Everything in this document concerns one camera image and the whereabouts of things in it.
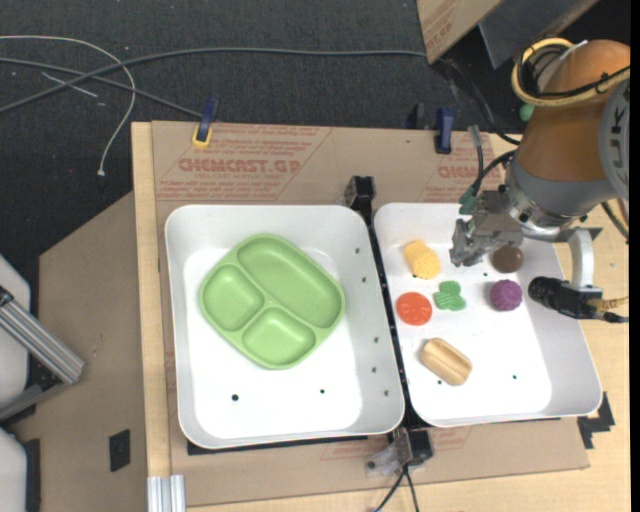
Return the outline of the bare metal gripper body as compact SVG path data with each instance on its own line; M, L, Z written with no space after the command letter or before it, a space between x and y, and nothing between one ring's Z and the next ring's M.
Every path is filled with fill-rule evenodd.
M470 234L497 245L519 245L524 238L566 242L591 209L571 211L555 199L544 206L518 188L471 189Z

